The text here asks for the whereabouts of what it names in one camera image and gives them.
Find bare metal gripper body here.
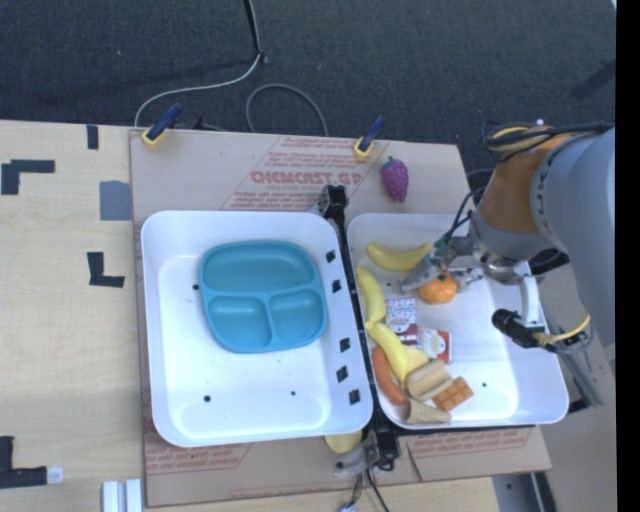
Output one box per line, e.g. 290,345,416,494
423,234,527,287

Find orange toy pumpkin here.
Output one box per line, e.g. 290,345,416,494
417,272,459,306

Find yellow banana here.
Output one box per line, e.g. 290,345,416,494
366,242,434,273
355,266,388,330
366,322,412,387

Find white carton with colourful print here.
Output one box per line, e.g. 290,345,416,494
384,297,419,347

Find thin black rod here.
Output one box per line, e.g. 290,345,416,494
331,209,382,432

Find white and red carton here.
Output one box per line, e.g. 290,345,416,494
414,327,454,365

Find white plastic tray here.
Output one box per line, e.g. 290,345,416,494
140,209,374,448
346,213,570,430

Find purple grapes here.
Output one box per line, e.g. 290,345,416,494
380,156,410,203

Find tan bread bun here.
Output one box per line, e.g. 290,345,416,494
404,358,454,403

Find orange sausage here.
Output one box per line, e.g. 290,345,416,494
371,346,408,407

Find orange waffle biscuit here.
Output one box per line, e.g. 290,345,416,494
430,376,475,413

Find tan ice cream cone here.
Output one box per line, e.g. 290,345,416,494
402,398,453,427

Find blue divided plate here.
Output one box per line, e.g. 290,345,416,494
198,240,329,355

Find yellow lemon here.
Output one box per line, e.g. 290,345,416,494
324,428,364,456

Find brown cardboard board red print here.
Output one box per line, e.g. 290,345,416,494
128,128,553,509

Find black cylinder on white bracket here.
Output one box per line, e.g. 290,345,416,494
491,272,546,350

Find black block with thin wires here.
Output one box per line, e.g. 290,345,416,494
318,184,349,221
372,427,402,462

